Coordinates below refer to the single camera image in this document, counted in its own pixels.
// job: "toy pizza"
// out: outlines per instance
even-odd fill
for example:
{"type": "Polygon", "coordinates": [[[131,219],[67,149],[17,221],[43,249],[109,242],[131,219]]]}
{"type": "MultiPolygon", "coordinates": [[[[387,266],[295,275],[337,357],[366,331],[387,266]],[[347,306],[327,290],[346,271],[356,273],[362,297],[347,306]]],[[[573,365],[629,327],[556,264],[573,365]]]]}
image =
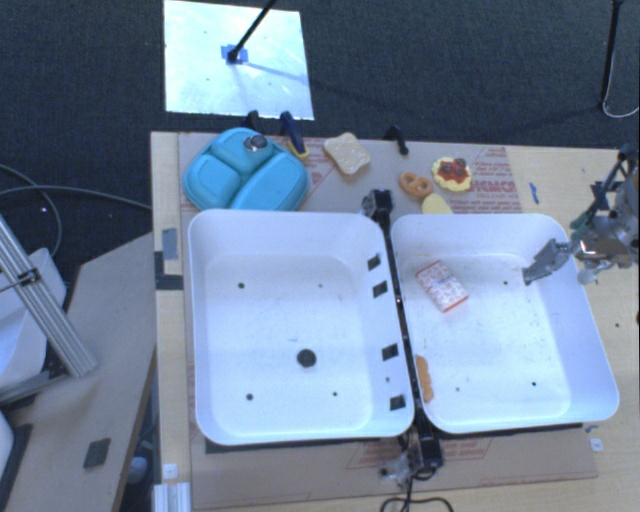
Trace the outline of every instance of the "toy pizza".
{"type": "Polygon", "coordinates": [[[462,192],[471,187],[471,169],[463,158],[440,158],[431,172],[435,182],[447,190],[462,192]]]}

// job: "toy pretzel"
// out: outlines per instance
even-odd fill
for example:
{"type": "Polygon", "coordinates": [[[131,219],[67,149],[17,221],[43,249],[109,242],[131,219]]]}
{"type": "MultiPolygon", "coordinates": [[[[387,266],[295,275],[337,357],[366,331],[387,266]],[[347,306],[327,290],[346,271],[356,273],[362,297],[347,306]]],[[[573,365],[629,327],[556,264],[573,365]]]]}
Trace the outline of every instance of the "toy pretzel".
{"type": "Polygon", "coordinates": [[[433,184],[427,178],[416,176],[412,172],[403,172],[399,181],[402,190],[419,199],[425,198],[433,192],[433,184]]]}

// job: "metal clamp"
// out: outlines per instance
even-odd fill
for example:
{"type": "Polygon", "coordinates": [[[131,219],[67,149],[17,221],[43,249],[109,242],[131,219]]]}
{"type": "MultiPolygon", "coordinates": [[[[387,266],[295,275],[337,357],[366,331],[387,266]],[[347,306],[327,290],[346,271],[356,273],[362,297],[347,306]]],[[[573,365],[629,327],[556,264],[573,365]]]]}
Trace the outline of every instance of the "metal clamp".
{"type": "Polygon", "coordinates": [[[38,269],[34,267],[20,274],[18,276],[18,280],[15,281],[14,283],[11,283],[10,285],[5,286],[4,288],[0,288],[0,293],[6,292],[7,290],[11,290],[12,288],[15,288],[17,286],[27,286],[29,284],[33,284],[36,281],[39,281],[40,279],[41,279],[40,272],[38,272],[38,269]]]}

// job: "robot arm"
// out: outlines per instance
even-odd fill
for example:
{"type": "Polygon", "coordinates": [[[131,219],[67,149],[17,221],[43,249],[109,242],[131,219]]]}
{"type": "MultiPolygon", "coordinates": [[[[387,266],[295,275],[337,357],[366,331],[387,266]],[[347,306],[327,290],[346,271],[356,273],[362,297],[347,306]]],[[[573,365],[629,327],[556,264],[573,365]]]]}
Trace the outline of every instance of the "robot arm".
{"type": "Polygon", "coordinates": [[[595,281],[598,272],[618,265],[628,268],[638,263],[638,151],[631,145],[620,148],[618,161],[602,183],[591,206],[571,223],[568,243],[549,240],[535,255],[534,263],[522,269],[527,285],[561,268],[571,256],[584,263],[578,274],[582,284],[595,281]],[[615,181],[621,172],[624,181],[615,181]],[[615,206],[607,215],[606,194],[615,192],[615,206]]]}

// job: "metal frame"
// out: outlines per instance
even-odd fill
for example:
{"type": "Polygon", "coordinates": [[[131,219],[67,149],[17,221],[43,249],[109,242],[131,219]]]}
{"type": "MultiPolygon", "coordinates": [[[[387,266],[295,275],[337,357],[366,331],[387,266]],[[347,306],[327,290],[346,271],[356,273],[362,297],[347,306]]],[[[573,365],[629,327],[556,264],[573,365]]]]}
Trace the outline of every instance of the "metal frame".
{"type": "MultiPolygon", "coordinates": [[[[37,269],[31,265],[27,253],[0,215],[0,271],[9,281],[9,286],[0,290],[14,289],[27,310],[33,315],[47,336],[51,348],[60,358],[72,377],[82,377],[93,370],[98,361],[82,344],[67,315],[56,302],[37,269]]],[[[37,392],[43,387],[42,374],[0,394],[0,403],[7,403],[37,392]]]]}

